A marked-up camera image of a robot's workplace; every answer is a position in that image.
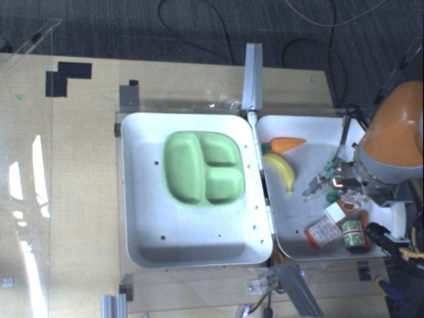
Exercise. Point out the green can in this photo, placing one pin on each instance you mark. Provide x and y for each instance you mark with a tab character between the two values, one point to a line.
352	234

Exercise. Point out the yellow banana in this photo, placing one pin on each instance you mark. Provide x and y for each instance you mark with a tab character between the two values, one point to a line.
283	169

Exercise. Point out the green divided plate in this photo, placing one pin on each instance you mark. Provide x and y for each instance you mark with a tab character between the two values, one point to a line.
185	171

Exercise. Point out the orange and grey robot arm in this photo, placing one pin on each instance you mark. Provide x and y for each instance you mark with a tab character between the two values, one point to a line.
394	131

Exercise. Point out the green round toy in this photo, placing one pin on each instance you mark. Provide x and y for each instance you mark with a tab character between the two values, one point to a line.
332	196

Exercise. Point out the orange carrot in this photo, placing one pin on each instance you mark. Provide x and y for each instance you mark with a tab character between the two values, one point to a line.
286	143

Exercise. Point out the white and orange carton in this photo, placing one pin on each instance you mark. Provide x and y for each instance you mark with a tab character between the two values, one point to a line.
336	211

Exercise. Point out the orange sausage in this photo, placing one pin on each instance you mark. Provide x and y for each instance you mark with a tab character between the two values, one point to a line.
365	219

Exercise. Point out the orange printed carton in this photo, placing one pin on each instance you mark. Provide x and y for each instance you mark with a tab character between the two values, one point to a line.
323	233

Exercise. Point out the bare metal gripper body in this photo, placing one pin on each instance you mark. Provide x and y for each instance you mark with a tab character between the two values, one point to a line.
346	177

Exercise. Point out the black cylinder on white bracket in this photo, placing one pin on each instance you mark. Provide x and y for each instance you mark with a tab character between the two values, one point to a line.
394	220

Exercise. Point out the white printed packet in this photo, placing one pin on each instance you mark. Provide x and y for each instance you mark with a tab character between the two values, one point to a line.
359	198

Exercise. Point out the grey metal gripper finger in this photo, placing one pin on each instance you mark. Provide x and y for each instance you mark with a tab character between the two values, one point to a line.
319	194
313	185

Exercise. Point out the white plastic tray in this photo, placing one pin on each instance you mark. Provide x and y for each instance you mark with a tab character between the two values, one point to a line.
195	230
295	217

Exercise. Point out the thin black and white rod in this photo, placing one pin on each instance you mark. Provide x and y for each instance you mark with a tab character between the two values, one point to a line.
263	184

